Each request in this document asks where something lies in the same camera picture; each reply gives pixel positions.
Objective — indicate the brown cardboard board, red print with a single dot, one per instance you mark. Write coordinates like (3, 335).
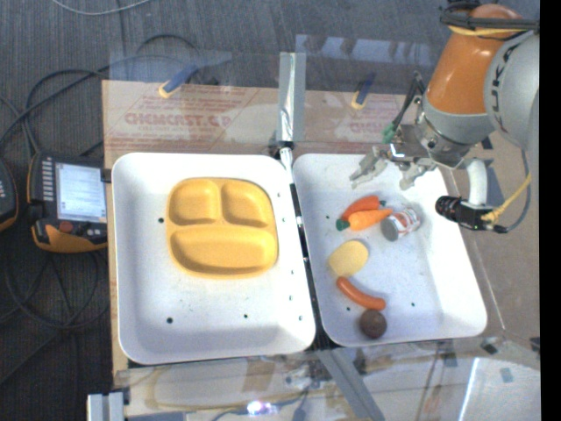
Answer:
(184, 125)

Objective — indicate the small red and white can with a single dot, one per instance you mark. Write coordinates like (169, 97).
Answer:
(401, 224)

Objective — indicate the orange sausage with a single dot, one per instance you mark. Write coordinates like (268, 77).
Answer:
(359, 295)

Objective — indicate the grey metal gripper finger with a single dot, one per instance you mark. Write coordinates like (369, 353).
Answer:
(370, 165)
(414, 174)

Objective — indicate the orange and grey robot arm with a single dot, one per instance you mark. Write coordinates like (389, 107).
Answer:
(460, 77)

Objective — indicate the black cylinder on white bracket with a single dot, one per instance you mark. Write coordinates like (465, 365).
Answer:
(460, 211)

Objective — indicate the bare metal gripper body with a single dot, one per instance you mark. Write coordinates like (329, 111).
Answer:
(423, 147)

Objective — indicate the orange carrot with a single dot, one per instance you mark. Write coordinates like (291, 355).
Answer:
(368, 219)
(361, 204)

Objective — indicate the white plastic tray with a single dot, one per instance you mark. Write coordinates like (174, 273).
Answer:
(416, 279)
(210, 314)

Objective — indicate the yellow divided plate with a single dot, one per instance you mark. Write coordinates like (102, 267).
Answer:
(221, 248)

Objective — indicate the brown round kiwi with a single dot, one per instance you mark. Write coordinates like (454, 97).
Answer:
(373, 323)

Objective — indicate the pale yellow oval potato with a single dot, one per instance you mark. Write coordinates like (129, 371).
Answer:
(348, 258)

